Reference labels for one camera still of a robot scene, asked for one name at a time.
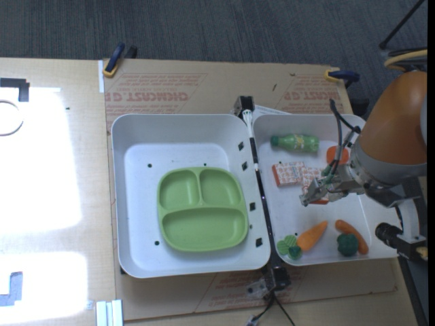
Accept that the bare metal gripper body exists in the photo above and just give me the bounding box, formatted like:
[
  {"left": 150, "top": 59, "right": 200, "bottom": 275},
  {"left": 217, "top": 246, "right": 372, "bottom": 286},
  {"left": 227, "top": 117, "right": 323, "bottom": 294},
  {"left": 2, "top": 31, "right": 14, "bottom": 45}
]
[{"left": 326, "top": 164, "right": 402, "bottom": 209}]

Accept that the orange and white carton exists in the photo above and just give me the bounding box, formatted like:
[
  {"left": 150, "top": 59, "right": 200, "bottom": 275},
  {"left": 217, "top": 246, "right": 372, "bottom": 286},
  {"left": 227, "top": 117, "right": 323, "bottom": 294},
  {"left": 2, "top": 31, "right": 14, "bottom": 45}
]
[
  {"left": 271, "top": 161, "right": 306, "bottom": 187},
  {"left": 301, "top": 166, "right": 330, "bottom": 205}
]

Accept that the white plastic tray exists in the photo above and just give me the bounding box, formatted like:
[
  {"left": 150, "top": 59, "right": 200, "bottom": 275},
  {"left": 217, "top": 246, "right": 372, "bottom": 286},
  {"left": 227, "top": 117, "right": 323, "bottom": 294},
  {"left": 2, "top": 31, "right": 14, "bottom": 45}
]
[
  {"left": 111, "top": 113, "right": 272, "bottom": 279},
  {"left": 252, "top": 113, "right": 402, "bottom": 267}
]

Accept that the orange-brown sausage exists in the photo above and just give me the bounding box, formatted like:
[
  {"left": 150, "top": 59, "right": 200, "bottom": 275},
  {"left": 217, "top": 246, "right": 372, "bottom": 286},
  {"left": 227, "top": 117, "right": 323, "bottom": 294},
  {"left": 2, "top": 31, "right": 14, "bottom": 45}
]
[{"left": 334, "top": 219, "right": 370, "bottom": 255}]

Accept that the orange round toy fruit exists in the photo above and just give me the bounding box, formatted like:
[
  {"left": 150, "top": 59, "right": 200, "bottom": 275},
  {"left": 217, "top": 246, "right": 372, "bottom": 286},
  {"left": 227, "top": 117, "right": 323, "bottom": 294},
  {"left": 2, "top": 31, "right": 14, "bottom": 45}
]
[{"left": 326, "top": 145, "right": 351, "bottom": 166}]

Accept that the orange carrot with green leaves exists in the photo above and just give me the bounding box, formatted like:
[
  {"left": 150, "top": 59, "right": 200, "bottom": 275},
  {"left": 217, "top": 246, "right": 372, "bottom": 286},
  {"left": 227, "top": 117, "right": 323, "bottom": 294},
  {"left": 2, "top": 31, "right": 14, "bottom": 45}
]
[{"left": 276, "top": 220, "right": 329, "bottom": 261}]

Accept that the green broccoli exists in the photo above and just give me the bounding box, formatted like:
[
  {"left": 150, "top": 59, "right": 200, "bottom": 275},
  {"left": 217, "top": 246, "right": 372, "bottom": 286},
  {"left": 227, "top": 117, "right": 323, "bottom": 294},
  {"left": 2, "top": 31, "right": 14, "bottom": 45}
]
[{"left": 336, "top": 233, "right": 360, "bottom": 258}]

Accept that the green plastic bottle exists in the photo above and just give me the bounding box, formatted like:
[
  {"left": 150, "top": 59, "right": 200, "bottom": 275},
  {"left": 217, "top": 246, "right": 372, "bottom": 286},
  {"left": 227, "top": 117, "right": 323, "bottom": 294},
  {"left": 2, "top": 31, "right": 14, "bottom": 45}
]
[{"left": 270, "top": 133, "right": 321, "bottom": 154}]

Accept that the thin black and white rod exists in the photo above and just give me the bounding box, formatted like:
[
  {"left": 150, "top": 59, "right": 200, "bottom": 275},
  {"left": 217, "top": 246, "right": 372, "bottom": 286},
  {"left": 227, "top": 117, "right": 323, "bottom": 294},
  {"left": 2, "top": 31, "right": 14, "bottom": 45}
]
[{"left": 242, "top": 110, "right": 277, "bottom": 268}]

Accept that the white paper sheet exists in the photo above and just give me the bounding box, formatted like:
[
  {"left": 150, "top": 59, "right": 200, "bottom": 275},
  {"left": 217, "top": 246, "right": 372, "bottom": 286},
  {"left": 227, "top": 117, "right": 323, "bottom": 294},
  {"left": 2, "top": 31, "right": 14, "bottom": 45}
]
[{"left": 253, "top": 104, "right": 290, "bottom": 116}]

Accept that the green divided plate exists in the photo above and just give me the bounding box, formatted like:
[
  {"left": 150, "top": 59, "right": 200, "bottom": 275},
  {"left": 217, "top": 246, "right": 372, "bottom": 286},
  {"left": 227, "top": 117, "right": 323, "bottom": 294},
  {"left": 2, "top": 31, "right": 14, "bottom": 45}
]
[{"left": 156, "top": 166, "right": 250, "bottom": 253}]

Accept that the brown cardboard board, red print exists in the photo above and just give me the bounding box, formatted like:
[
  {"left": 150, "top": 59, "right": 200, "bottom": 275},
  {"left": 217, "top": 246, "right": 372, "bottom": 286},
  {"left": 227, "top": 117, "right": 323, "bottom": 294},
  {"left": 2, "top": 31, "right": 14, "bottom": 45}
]
[{"left": 103, "top": 58, "right": 398, "bottom": 322}]

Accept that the black cylinder on white bracket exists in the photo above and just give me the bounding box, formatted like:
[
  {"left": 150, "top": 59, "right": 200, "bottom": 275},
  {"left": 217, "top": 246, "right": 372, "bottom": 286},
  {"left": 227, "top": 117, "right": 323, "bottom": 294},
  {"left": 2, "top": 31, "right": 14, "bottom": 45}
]
[{"left": 375, "top": 195, "right": 428, "bottom": 263}]

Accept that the black block with thin wires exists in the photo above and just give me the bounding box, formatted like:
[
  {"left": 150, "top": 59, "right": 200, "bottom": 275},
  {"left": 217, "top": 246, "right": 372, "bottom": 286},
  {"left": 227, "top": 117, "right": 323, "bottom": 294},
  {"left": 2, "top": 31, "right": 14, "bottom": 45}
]
[
  {"left": 260, "top": 266, "right": 292, "bottom": 292},
  {"left": 233, "top": 95, "right": 256, "bottom": 117}
]

